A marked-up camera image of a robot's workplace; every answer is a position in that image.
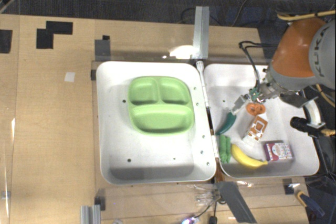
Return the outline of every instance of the wooden countertop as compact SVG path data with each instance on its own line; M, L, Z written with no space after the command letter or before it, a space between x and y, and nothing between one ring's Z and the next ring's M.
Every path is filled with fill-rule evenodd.
M36 49L36 29L46 28L47 20L73 22L73 34L54 35L54 49ZM0 29L13 30L10 54L0 55L0 78L8 81L0 89L10 93L17 86L16 102L14 94L6 99L1 96L2 102L12 108L6 112L2 130L8 129L13 116L16 118L10 222L79 223L80 207L92 206L96 194L90 80L95 39L109 35L115 55L149 51L166 55L169 48L192 44L193 26L0 15ZM260 41L256 29L211 26L209 54L244 59L237 46L241 40ZM262 61L262 52L253 53ZM67 72L75 73L74 82L65 82ZM254 204L252 212L258 223L308 223L305 209L293 195L272 196L283 199L276 207L268 207L265 202L258 206L254 202L257 195L247 198L247 203ZM218 210L218 223L233 221L226 206ZM125 218L123 222L178 223L184 217Z

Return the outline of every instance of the black cable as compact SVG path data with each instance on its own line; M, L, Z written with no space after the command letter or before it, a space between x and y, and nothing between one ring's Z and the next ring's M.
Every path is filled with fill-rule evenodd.
M243 47L243 42L240 42L240 43L239 43L239 47L240 47L240 49L243 50L243 52L245 53L245 56L246 56L247 59L250 61L251 65L252 65L252 67L253 67L254 75L255 75L255 77L256 77L255 88L257 88L257 92L259 92L259 90L260 90L260 75L259 75L259 72L258 72L258 70L257 70L257 68L256 68L256 65L254 64L253 59L252 59L251 55L248 53L247 49L245 49L245 48Z
M309 86L310 89L312 89L315 92L318 92L319 95L321 95L321 93L324 93L331 101L333 101L335 103L335 99L333 97L331 97L330 95L328 95L327 93L325 93L324 91L319 91L318 89L315 89L313 86Z
M250 46L244 47L243 44L250 44ZM255 65L251 55L247 51L247 49L248 48L271 48L271 47L277 47L277 45L276 44L267 44L267 43L255 43L255 42L252 42L252 41L249 41L249 40L245 40L245 41L239 42L239 47L240 47L240 49L243 50L244 54L246 55L247 59L249 60L249 62L251 63L251 65L253 67L254 75L256 77L255 88L257 88L257 92L259 92L259 90L260 90L260 75L259 75L259 72L256 68L256 65Z
M215 202L214 217L216 217L216 210L217 210L217 202Z
M199 215L195 216L194 218L199 218L201 215L203 215L205 212L207 212L209 210L209 208L211 207L211 205L212 204L208 205L202 213L200 213Z
M183 23L184 21L185 21L185 19L184 19L184 14L186 13L186 12L188 12L189 10L196 10L196 8L186 8L185 10L183 10L182 12L181 12L181 15L180 15L180 21L179 21L179 23ZM214 16L212 16L211 14L209 15L210 16L210 18L212 19L212 20L214 20L218 25L220 25L220 26L222 26L222 24L214 17Z

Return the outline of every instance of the green divided plate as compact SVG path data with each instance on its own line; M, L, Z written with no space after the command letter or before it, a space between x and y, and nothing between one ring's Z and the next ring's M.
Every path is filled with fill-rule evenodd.
M171 77L140 77L128 91L133 127L143 134L177 134L194 125L194 108L187 85Z

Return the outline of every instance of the metal bracket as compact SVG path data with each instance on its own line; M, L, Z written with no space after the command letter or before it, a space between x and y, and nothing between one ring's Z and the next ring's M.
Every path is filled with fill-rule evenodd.
M326 123L322 121L321 113L319 107L317 106L315 99L307 102L304 107L307 109L309 113L310 122L307 124L310 127L315 129L319 129L323 127Z
M80 224L101 224L100 205L80 208Z
M216 187L238 223L257 223L234 182L218 182Z
M209 7L196 7L192 59L207 59L209 52Z
M219 151L218 151L218 146L217 146L216 135L212 135L211 140L212 140L212 147L213 147L213 150L214 150L215 158L219 158Z
M303 108L307 105L310 100L304 98L298 94L281 94L280 99L290 105L295 106L296 108Z

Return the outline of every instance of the banana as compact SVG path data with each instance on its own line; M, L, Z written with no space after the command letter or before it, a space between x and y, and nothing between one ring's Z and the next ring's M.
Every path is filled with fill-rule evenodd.
M247 156L237 145L232 144L231 146L231 154L233 158L238 161L240 164L243 164L244 166L256 169L263 165L267 165L267 161L259 161L257 159L253 159L249 156Z

